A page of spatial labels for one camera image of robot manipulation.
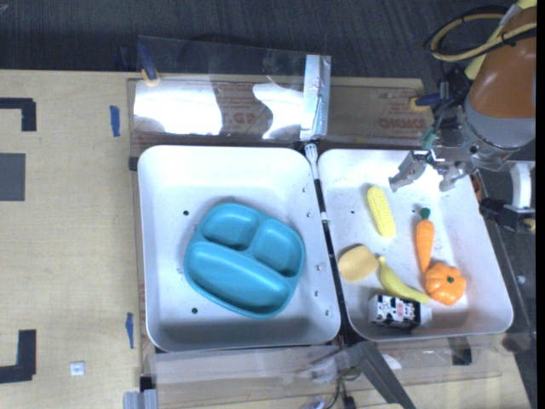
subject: banana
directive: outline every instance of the banana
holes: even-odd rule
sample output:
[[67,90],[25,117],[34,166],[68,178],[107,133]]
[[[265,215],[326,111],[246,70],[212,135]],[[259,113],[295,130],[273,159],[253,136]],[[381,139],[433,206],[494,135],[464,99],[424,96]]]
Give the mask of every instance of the banana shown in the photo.
[[379,280],[388,293],[405,300],[414,300],[420,303],[429,302],[429,295],[417,291],[401,281],[398,275],[386,264],[384,256],[380,256],[378,262],[381,265]]

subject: black square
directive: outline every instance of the black square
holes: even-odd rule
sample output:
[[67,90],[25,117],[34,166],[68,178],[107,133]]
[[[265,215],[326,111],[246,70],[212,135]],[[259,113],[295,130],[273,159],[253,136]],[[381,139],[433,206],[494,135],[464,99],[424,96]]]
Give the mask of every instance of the black square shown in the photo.
[[24,153],[0,153],[0,201],[25,201]]

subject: blue tape piece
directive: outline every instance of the blue tape piece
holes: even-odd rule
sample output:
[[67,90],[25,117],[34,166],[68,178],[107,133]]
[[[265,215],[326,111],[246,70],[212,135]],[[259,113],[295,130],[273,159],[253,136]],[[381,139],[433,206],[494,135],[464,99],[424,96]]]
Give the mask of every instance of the blue tape piece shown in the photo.
[[125,329],[127,329],[127,334],[129,335],[129,344],[133,349],[135,347],[135,325],[133,324],[133,315],[130,312],[127,312],[127,319],[125,320]]
[[110,123],[112,125],[113,137],[117,138],[121,136],[119,133],[119,108],[117,106],[110,106]]

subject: carrot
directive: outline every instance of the carrot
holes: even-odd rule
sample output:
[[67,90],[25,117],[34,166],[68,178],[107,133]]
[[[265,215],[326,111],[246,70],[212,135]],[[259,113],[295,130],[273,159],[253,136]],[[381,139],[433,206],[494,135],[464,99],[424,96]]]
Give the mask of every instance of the carrot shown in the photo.
[[416,224],[416,253],[418,264],[423,273],[426,273],[429,268],[432,258],[433,236],[435,235],[435,226],[428,220],[430,213],[428,208],[421,209],[422,219]]

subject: toy fruit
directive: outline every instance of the toy fruit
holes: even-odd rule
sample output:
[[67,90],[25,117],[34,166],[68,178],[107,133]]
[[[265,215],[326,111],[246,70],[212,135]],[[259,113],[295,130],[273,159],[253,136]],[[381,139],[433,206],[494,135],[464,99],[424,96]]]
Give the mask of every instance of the toy fruit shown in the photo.
[[367,191],[367,202],[378,232],[384,238],[393,238],[395,236],[395,222],[384,191],[379,187],[370,187]]
[[416,253],[418,255],[418,264],[423,273],[427,272],[432,258],[433,237],[435,236],[435,226],[429,221],[431,211],[428,208],[420,210],[422,219],[416,224]]
[[467,281],[456,267],[437,262],[425,274],[426,292],[433,300],[451,306],[462,298]]
[[429,302],[430,298],[427,294],[417,291],[401,281],[398,275],[386,264],[384,256],[380,256],[378,262],[381,265],[379,280],[390,295],[420,303]]
[[346,251],[339,259],[339,272],[347,282],[356,282],[374,273],[378,268],[375,255],[365,247],[357,245]]

